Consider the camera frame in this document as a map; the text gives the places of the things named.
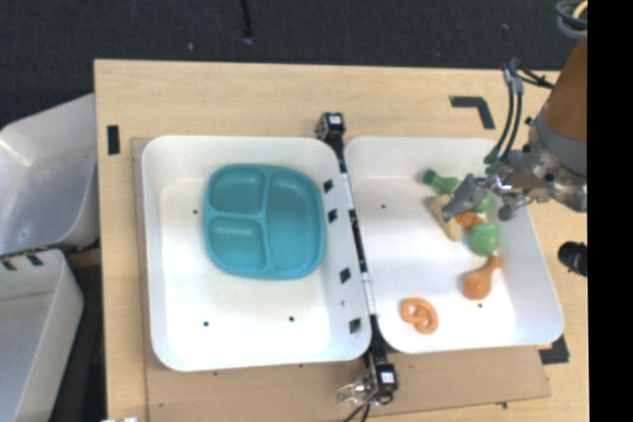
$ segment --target black knob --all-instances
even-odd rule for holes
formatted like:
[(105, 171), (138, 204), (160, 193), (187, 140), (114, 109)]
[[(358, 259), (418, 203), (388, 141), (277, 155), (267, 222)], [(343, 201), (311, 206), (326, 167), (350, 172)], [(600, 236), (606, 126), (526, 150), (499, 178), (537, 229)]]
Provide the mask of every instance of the black knob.
[(584, 243), (568, 241), (558, 251), (558, 260), (570, 271), (588, 278), (587, 246)]
[(503, 205), (497, 211), (498, 219), (501, 221), (508, 221), (514, 218), (514, 210), (510, 205)]

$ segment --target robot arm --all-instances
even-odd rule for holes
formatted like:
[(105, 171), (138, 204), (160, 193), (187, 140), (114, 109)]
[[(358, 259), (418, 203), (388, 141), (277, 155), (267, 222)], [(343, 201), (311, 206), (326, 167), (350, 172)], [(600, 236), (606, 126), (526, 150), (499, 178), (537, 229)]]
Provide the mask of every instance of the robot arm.
[[(564, 1), (557, 5), (559, 28), (578, 42), (555, 85), (522, 68), (516, 59), (503, 67), (510, 100), (501, 140), (485, 159), (487, 176), (471, 174), (463, 180), (442, 207), (445, 219), (472, 209), (488, 192), (503, 200), (501, 220), (511, 219), (522, 206), (551, 199), (571, 210), (587, 211), (588, 41), (587, 20), (582, 15), (588, 4), (577, 4)], [(552, 92), (531, 123), (527, 142), (521, 149), (511, 149), (521, 116), (523, 81), (548, 86)]]

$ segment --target tan toy piece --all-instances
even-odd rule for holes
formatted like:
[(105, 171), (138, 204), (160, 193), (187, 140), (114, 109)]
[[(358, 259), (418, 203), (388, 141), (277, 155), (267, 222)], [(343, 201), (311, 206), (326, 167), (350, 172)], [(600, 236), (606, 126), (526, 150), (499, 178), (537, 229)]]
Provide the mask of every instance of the tan toy piece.
[(465, 229), (470, 230), (475, 225), (486, 223), (486, 219), (476, 214), (474, 211), (466, 211), (455, 216), (455, 220)]
[(459, 226), (455, 216), (446, 221), (442, 215), (442, 206), (448, 204), (450, 200), (451, 197), (445, 194), (438, 197), (431, 203), (431, 210), (437, 218), (437, 221), (439, 221), (440, 225), (444, 229), (444, 232), (446, 232), (448, 238), (451, 241), (459, 241)]
[(464, 295), (468, 299), (475, 300), (487, 297), (493, 287), (491, 282), (493, 271), (501, 267), (503, 267), (503, 261), (497, 255), (489, 257), (483, 267), (466, 275), (464, 279)]

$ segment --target brown cylinder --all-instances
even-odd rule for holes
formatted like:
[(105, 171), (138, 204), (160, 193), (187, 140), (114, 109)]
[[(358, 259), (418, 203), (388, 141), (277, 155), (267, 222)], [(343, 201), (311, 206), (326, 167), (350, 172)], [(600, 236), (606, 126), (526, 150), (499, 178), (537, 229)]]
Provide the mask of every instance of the brown cylinder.
[(548, 126), (572, 139), (587, 140), (588, 42), (580, 40), (568, 58), (543, 112)]

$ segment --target orange pretzel toy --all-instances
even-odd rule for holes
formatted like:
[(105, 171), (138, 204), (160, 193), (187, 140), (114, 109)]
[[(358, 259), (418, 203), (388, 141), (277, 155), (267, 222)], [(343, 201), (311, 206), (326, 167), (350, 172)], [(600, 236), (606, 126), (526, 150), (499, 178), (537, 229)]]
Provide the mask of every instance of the orange pretzel toy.
[(412, 323), (415, 330), (422, 334), (434, 332), (439, 324), (435, 307), (421, 297), (407, 297), (403, 300), (400, 315), (405, 322)]

